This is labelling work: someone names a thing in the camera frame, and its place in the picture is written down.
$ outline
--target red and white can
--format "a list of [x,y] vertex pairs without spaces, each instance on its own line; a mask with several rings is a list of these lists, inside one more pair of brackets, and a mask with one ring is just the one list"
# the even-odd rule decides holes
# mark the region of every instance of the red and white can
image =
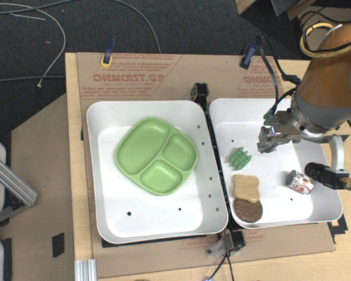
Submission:
[[315,181],[305,174],[292,170],[287,176],[286,185],[302,194],[309,194],[314,188]]

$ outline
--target white cable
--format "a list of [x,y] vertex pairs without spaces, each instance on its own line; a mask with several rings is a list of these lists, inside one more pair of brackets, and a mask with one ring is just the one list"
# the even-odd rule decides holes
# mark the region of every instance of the white cable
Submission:
[[[24,7],[24,8],[32,8],[31,6],[27,6],[27,5],[21,5],[21,4],[13,4],[13,3],[0,3],[0,5],[12,5],[12,6],[19,6],[19,7]],[[47,73],[49,72],[49,70],[53,67],[53,65],[55,64],[55,62],[60,58],[60,56],[64,53],[65,47],[66,47],[66,35],[65,35],[65,31],[64,29],[61,27],[60,23],[58,22],[58,20],[56,20],[53,16],[51,16],[49,13],[42,11],[40,9],[37,9],[38,12],[41,12],[43,14],[45,14],[46,16],[50,17],[52,20],[54,20],[54,22],[57,24],[57,26],[60,28],[61,32],[63,33],[63,38],[64,38],[64,44],[63,47],[61,48],[59,54],[56,56],[56,58],[53,60],[53,62],[51,63],[51,65],[49,65],[49,67],[47,68],[47,70],[44,72],[43,77],[45,77],[47,75]],[[38,87],[42,87],[42,82],[43,82],[43,78],[41,78],[37,84]]]

